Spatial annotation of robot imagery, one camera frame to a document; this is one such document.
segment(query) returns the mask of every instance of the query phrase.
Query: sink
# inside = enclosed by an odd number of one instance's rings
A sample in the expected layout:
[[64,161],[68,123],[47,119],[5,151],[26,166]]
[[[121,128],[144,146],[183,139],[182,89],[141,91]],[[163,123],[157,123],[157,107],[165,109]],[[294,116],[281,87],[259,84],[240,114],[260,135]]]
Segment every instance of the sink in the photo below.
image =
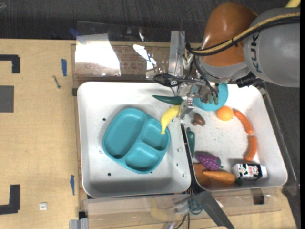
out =
[[[156,120],[170,107],[152,95],[173,96],[170,88],[157,83],[86,82],[77,91],[81,138],[82,184],[93,198],[172,194],[186,191],[191,174],[180,121],[174,118],[168,125],[170,142],[160,163],[149,172],[135,172],[111,158],[102,141],[115,117],[125,109],[137,109]],[[153,131],[144,133],[145,145],[152,145]],[[144,149],[135,147],[135,153],[126,157],[131,163]],[[160,149],[150,153],[159,157]]]

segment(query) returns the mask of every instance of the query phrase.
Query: wooden surface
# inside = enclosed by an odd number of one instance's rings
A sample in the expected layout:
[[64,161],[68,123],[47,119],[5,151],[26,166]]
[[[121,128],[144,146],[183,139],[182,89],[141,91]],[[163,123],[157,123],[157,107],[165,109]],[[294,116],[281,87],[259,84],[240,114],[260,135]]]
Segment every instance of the wooden surface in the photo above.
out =
[[[21,73],[0,61],[0,85],[14,85],[14,113],[0,113],[0,205],[8,204],[10,185],[20,184],[18,214],[0,215],[0,228],[69,228],[77,219],[78,164],[71,46],[75,41],[0,39],[0,54],[18,54]],[[63,77],[61,59],[67,60]],[[55,85],[56,76],[61,89]],[[70,186],[75,177],[75,196]],[[278,189],[274,212],[229,216],[235,228],[296,228],[286,197]],[[39,203],[47,202],[47,210]],[[125,227],[158,229],[163,224]],[[192,229],[215,228],[211,219],[191,221]]]

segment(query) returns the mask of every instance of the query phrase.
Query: white tray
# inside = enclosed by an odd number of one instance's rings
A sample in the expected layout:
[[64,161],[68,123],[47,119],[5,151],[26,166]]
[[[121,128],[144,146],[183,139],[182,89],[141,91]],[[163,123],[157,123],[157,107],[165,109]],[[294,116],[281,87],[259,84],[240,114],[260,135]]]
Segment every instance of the white tray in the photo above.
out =
[[[260,91],[254,86],[239,88],[234,84],[229,84],[228,89],[229,97],[225,105],[240,110],[251,122],[253,135],[257,137],[258,143],[253,163],[266,166],[269,177],[244,182],[242,186],[237,184],[225,186],[213,182],[203,188],[209,191],[221,191],[284,185],[287,181],[287,170]],[[196,112],[205,119],[205,126],[191,124],[193,114]],[[185,123],[186,128],[190,127],[195,132],[195,152],[204,151],[218,156],[223,169],[231,172],[234,164],[245,163],[243,157],[248,148],[248,134],[235,116],[226,122],[219,120],[216,113],[196,107],[182,122]],[[198,160],[194,157],[193,162],[198,163]]]
[[169,108],[152,95],[173,95],[157,83],[87,82],[77,91],[82,183],[94,198],[182,193],[191,175],[179,120],[168,126],[171,143],[159,166],[149,174],[137,174],[110,159],[102,148],[103,135],[124,108],[135,107],[156,119]]

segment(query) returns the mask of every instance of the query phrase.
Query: black tape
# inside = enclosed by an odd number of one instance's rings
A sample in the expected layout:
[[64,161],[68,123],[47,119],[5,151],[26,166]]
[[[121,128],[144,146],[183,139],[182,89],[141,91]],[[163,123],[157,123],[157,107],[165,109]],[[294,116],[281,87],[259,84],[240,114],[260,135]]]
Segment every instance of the black tape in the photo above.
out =
[[20,185],[11,185],[9,204],[0,205],[0,215],[18,213],[19,209],[20,209]]
[[12,74],[20,73],[20,57],[16,54],[0,54],[0,61],[11,61]]

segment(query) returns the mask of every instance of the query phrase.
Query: gray square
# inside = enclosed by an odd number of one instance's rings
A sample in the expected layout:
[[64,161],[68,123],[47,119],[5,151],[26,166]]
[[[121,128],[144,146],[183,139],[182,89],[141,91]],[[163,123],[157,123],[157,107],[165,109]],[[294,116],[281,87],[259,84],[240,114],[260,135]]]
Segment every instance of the gray square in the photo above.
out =
[[0,86],[0,113],[14,112],[14,86]]

